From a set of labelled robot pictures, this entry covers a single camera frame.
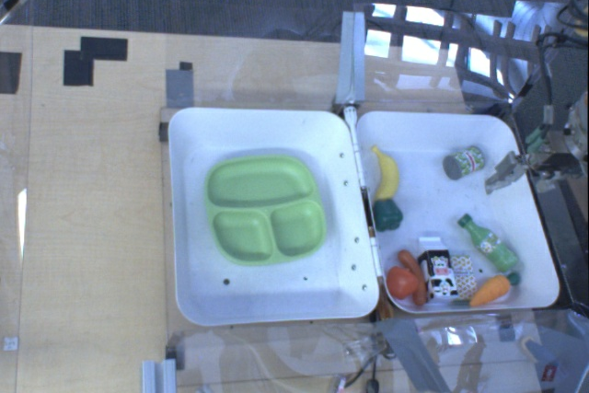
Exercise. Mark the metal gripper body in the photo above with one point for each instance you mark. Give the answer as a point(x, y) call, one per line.
point(561, 163)

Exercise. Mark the green and grey can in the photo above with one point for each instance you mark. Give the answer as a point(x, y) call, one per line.
point(465, 162)

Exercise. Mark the yellow patterned packet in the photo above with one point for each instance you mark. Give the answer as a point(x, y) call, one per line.
point(465, 276)

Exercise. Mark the white plastic tray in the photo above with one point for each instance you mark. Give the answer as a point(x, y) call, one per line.
point(432, 207)
point(257, 299)

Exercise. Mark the yellow banana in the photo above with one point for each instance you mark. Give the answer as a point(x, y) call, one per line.
point(389, 175)

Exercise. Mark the orange carrot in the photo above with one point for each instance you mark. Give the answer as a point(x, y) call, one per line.
point(490, 292)

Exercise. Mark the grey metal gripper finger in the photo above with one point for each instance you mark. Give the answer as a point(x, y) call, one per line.
point(510, 160)
point(499, 181)

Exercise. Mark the white cow-print milk carton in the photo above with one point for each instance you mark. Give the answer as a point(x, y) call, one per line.
point(439, 273)

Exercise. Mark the brown sausage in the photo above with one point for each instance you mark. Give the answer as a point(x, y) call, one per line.
point(416, 271)

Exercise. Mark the red tomato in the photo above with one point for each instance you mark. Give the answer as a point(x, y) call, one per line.
point(401, 283)

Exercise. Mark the green plastic bottle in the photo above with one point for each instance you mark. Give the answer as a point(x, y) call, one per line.
point(492, 246)

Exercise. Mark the green divided plate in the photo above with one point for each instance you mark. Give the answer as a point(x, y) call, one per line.
point(257, 184)

